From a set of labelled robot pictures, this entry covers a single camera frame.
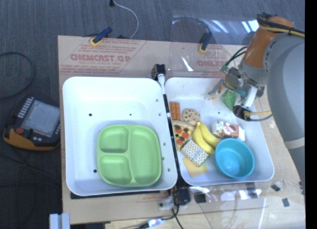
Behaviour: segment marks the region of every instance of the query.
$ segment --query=banana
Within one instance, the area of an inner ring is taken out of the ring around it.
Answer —
[[[199,147],[202,148],[206,153],[214,154],[214,148],[204,140],[199,125],[200,122],[197,122],[197,125],[192,133],[195,143],[199,145]]]
[[[207,128],[207,126],[203,123],[200,123],[200,130],[202,133],[202,136],[204,140],[211,145],[214,149],[216,149],[216,146],[220,142],[220,139],[215,137]]]

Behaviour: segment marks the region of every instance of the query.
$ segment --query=pizza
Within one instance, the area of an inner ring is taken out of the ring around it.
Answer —
[[[193,133],[194,128],[194,126],[184,121],[173,121],[174,137],[178,151],[183,146],[183,144],[189,139],[189,137]]]

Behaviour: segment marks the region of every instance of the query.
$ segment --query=black electronic device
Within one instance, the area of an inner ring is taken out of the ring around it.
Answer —
[[[34,95],[26,96],[7,121],[3,139],[23,149],[53,150],[60,144],[59,106]]]

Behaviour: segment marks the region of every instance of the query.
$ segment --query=green object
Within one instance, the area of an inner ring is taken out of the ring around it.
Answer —
[[[103,128],[98,136],[97,160],[102,179],[115,186],[153,185],[162,172],[158,136],[143,125],[114,124]]]
[[[226,104],[226,106],[232,110],[234,107],[234,103],[236,101],[237,98],[237,93],[236,92],[224,92],[224,94],[222,95],[223,100],[224,100],[224,104]]]

